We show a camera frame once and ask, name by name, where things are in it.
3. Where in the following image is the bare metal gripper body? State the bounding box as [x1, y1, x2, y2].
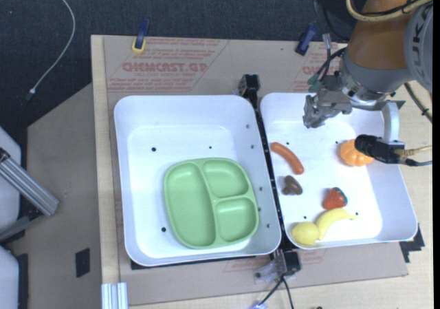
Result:
[315, 74, 383, 116]

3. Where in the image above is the orange pumpkin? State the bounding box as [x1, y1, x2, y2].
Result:
[339, 138, 375, 167]

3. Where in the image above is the orange sausage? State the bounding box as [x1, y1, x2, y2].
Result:
[269, 141, 305, 175]

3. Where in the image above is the white plastic tray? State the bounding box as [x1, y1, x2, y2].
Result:
[259, 92, 419, 251]
[113, 94, 283, 267]

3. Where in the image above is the brown lumpy toy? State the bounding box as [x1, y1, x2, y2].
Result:
[282, 175, 304, 196]

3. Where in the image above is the thin black rod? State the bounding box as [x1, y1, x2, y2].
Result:
[252, 93, 287, 254]

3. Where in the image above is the red strawberry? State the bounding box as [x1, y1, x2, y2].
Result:
[322, 187, 349, 211]

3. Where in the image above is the yellow banana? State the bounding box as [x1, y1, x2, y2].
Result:
[315, 207, 358, 242]

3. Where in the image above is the brown cardboard board red print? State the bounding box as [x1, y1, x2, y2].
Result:
[102, 36, 410, 306]

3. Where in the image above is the yellow lemon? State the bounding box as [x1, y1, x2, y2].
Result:
[291, 221, 322, 246]

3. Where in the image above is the green divided plate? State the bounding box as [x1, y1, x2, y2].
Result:
[163, 157, 260, 250]

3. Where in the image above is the black cylinder on white bracket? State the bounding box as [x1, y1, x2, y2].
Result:
[353, 99, 407, 164]

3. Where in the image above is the black block with thin wires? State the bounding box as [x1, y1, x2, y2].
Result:
[274, 251, 303, 275]
[238, 73, 261, 98]

